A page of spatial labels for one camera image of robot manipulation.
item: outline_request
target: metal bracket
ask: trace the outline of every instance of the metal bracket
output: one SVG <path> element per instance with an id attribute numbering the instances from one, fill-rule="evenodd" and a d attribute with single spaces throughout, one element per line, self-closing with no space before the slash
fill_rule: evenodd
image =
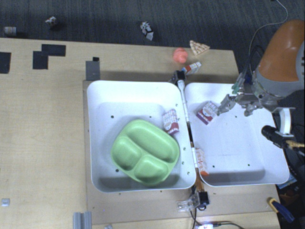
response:
<path id="1" fill-rule="evenodd" d="M 194 193 L 187 200 L 177 201 L 177 209 L 179 212 L 188 212 L 200 205 L 198 193 Z"/>
<path id="2" fill-rule="evenodd" d="M 281 136 L 287 136 L 287 137 L 293 137 L 290 133 L 291 131 L 291 113 L 290 109 L 295 108 L 276 108 L 275 112 L 279 112 L 280 118 L 281 118 L 281 125 L 280 125 L 280 135 Z"/>
<path id="3" fill-rule="evenodd" d="M 221 105 L 218 107 L 217 115 L 220 115 L 233 109 L 235 104 L 235 96 L 229 96 L 229 94 L 227 94 L 221 101 Z"/>
<path id="4" fill-rule="evenodd" d="M 175 71 L 173 73 L 173 76 L 171 77 L 171 79 L 168 82 L 177 85 L 179 80 L 183 80 L 183 81 L 186 80 L 186 76 L 185 76 L 184 71 Z"/>
<path id="5" fill-rule="evenodd" d="M 86 61 L 86 81 L 97 81 L 100 79 L 100 61 Z"/>
<path id="6" fill-rule="evenodd" d="M 91 211 L 75 212 L 73 215 L 73 229 L 92 229 Z"/>

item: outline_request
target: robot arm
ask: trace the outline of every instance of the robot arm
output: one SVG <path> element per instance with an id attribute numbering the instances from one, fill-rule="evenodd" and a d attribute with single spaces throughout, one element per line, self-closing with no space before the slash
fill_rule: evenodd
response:
<path id="1" fill-rule="evenodd" d="M 218 108 L 218 115 L 239 104 L 249 116 L 255 109 L 265 108 L 281 118 L 281 127 L 264 127 L 262 134 L 277 146 L 287 147 L 290 134 L 291 108 L 281 108 L 278 102 L 297 90 L 304 89 L 305 22 L 292 20 L 284 23 L 271 39 L 252 82 L 246 83 L 247 67 L 233 85 L 232 96 L 227 95 Z"/>

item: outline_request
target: black tape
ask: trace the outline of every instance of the black tape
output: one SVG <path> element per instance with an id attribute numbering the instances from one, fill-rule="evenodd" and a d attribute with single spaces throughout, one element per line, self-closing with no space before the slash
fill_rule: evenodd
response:
<path id="1" fill-rule="evenodd" d="M 66 45 L 43 44 L 41 50 L 46 56 L 66 56 Z"/>
<path id="2" fill-rule="evenodd" d="M 8 74 L 10 71 L 10 52 L 0 52 L 0 74 Z"/>
<path id="3" fill-rule="evenodd" d="M 48 69 L 48 56 L 45 56 L 40 51 L 33 51 L 33 69 L 34 70 L 47 70 Z"/>
<path id="4" fill-rule="evenodd" d="M 100 62 L 86 61 L 86 80 L 97 81 L 101 79 Z"/>
<path id="5" fill-rule="evenodd" d="M 210 204 L 209 196 L 206 191 L 200 191 L 198 192 L 198 195 L 200 200 L 200 205 L 199 205 L 200 208 Z"/>

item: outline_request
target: small toy figure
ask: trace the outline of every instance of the small toy figure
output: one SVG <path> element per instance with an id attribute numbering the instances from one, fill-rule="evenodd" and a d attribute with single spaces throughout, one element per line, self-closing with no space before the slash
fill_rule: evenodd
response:
<path id="1" fill-rule="evenodd" d="M 50 26 L 50 28 L 58 24 L 58 20 L 54 16 L 48 18 L 45 22 Z"/>
<path id="2" fill-rule="evenodd" d="M 16 27 L 4 27 L 4 34 L 6 36 L 17 36 L 17 28 Z"/>
<path id="3" fill-rule="evenodd" d="M 188 53 L 184 48 L 177 48 L 173 52 L 173 60 L 178 63 L 185 63 L 187 60 Z"/>
<path id="4" fill-rule="evenodd" d="M 194 41 L 190 41 L 190 46 L 196 56 L 210 49 L 209 46 Z"/>
<path id="5" fill-rule="evenodd" d="M 149 23 L 146 22 L 142 22 L 141 26 L 140 26 L 144 36 L 148 39 L 148 40 L 153 40 L 153 30 L 151 29 Z"/>

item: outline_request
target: blue object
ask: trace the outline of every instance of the blue object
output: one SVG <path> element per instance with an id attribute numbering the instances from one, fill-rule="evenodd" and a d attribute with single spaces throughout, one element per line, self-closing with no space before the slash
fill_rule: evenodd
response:
<path id="1" fill-rule="evenodd" d="M 289 210 L 286 209 L 285 206 L 281 205 L 280 203 L 273 201 L 272 205 L 278 210 L 278 212 L 284 216 L 288 223 L 291 223 L 295 220 L 294 216 L 290 213 Z"/>
<path id="2" fill-rule="evenodd" d="M 290 173 L 289 174 L 289 179 L 285 182 L 285 183 L 282 183 L 282 184 L 276 184 L 276 186 L 279 188 L 279 189 L 283 189 L 287 186 L 289 186 L 290 184 L 293 184 L 297 182 L 297 180 L 295 179 L 295 177 Z"/>

